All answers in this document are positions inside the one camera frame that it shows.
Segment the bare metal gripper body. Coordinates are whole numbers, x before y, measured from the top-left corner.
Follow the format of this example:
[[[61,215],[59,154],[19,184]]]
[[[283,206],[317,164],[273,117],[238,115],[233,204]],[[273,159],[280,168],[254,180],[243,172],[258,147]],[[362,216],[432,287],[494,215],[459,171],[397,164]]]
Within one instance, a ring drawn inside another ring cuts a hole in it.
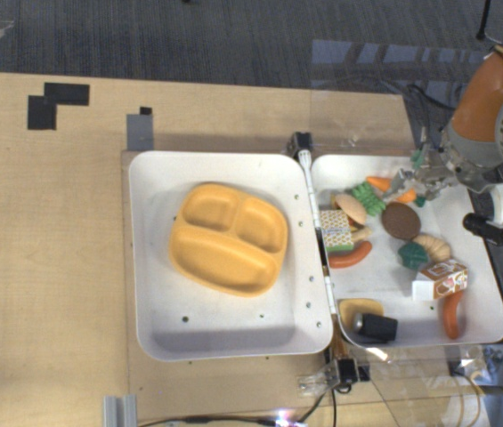
[[[419,191],[421,181],[445,179],[446,188],[463,185],[476,193],[483,192],[483,177],[477,166],[459,157],[452,160],[449,151],[424,151],[413,162],[413,169]]]

